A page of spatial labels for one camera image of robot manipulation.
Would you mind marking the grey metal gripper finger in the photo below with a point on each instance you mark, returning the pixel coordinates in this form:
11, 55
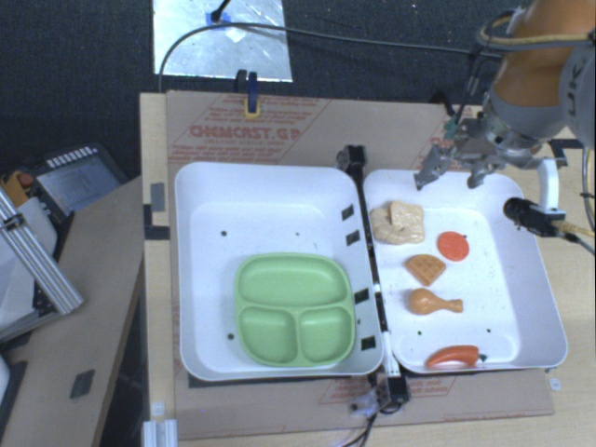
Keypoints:
479, 173
430, 168

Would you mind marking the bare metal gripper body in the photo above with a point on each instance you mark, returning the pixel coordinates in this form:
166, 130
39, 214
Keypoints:
486, 145

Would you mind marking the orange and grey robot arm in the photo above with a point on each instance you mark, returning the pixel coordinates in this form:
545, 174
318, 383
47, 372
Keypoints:
535, 68

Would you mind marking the beige toy bread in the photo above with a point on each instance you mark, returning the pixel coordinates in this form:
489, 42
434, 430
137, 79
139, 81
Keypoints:
400, 224

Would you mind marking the orange round slice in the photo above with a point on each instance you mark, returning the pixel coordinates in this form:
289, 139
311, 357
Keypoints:
452, 246

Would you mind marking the orange toy waffle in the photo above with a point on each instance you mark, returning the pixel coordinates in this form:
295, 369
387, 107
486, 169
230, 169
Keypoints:
424, 269

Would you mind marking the thin black and white rod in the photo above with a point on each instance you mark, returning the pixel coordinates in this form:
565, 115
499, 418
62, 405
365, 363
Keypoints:
372, 259

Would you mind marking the white plastic tray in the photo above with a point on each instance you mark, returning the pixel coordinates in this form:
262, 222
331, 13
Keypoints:
261, 231
498, 291

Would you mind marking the brown toy chicken drumstick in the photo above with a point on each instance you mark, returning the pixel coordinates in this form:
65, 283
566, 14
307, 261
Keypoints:
430, 302

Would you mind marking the brown cardboard board red print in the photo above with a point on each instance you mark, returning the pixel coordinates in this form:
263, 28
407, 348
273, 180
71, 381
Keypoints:
298, 124

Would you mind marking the orange toy pepper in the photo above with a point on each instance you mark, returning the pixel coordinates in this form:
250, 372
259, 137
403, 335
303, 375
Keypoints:
454, 356

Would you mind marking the green divided plate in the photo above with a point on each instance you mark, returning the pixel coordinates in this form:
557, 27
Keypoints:
293, 315

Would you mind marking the black cylinder on white bracket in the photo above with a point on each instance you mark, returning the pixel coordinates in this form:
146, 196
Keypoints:
535, 207

